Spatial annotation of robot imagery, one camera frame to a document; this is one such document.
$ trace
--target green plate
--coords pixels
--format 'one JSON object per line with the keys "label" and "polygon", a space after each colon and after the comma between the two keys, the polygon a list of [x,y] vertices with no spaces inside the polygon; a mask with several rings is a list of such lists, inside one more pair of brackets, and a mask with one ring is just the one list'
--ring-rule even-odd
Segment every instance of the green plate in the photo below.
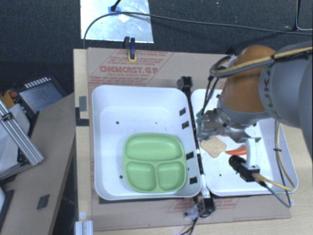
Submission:
{"label": "green plate", "polygon": [[134,134],[123,146],[127,183],[136,191],[164,193],[186,182],[186,160],[181,142],[160,133]]}

